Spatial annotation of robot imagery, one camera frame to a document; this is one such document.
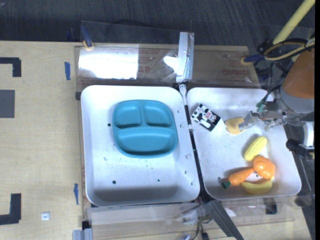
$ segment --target wooden table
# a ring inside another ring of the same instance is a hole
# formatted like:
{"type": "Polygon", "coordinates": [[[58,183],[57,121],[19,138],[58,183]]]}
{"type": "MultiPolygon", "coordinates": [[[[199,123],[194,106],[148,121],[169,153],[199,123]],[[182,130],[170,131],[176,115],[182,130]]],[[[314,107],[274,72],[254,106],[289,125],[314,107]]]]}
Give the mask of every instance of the wooden table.
{"type": "MultiPolygon", "coordinates": [[[[18,57],[22,76],[0,64],[0,90],[15,90],[14,118],[0,118],[0,215],[10,211],[11,194],[21,193],[21,220],[0,225],[0,239],[71,239],[83,218],[75,46],[79,43],[0,41],[0,57],[18,57]],[[70,80],[64,62],[70,63],[70,80]],[[78,184],[79,204],[74,186],[78,184]],[[49,212],[49,220],[42,213],[49,212]]],[[[299,207],[295,220],[238,227],[246,240],[309,240],[299,207]]],[[[220,229],[210,239],[223,238],[220,229]]],[[[176,239],[179,233],[134,237],[176,239]]]]}

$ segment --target yellow tube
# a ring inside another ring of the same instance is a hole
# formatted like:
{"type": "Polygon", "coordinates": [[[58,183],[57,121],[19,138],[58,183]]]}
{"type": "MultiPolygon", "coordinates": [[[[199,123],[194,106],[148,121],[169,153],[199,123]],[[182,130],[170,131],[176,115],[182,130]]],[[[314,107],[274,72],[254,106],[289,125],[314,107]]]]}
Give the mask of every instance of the yellow tube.
{"type": "Polygon", "coordinates": [[[312,6],[314,6],[315,3],[316,0],[304,0],[272,43],[275,45],[286,40],[286,38],[291,34],[291,32],[295,29],[295,27],[299,24],[299,22],[304,18],[304,16],[308,13],[312,6]]]}

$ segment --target blue divided plate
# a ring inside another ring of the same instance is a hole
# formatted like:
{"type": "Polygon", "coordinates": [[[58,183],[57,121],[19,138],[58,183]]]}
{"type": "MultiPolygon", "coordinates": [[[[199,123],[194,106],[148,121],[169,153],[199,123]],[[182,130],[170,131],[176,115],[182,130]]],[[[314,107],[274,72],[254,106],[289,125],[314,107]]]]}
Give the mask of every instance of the blue divided plate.
{"type": "Polygon", "coordinates": [[[117,149],[131,158],[166,156],[178,144],[171,111],[155,100],[120,102],[112,114],[112,130],[117,149]]]}

